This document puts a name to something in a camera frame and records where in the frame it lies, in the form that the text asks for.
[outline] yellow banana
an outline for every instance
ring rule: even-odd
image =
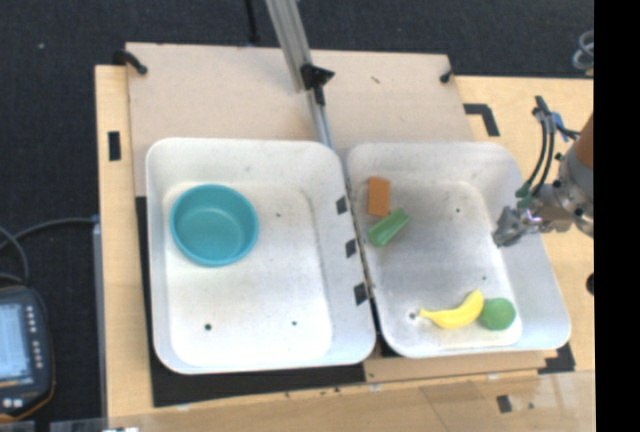
[[[430,319],[438,327],[443,329],[456,329],[469,325],[482,312],[484,296],[480,290],[473,290],[457,308],[443,309],[441,311],[420,310],[420,316]]]

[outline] multimeter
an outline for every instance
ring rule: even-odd
[[[54,388],[46,310],[36,291],[0,288],[0,423],[20,420],[48,402]]]

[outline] blue plate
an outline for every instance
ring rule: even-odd
[[[180,251],[205,266],[229,265],[246,256],[258,239],[258,216],[240,192],[200,185],[176,200],[169,218]]]

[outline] green ball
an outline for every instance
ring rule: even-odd
[[[509,299],[486,299],[480,313],[480,324],[492,331],[507,329],[516,319],[516,308]]]

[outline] device screen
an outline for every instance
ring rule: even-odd
[[[20,384],[31,380],[22,316],[21,304],[0,305],[0,387],[6,380]]]

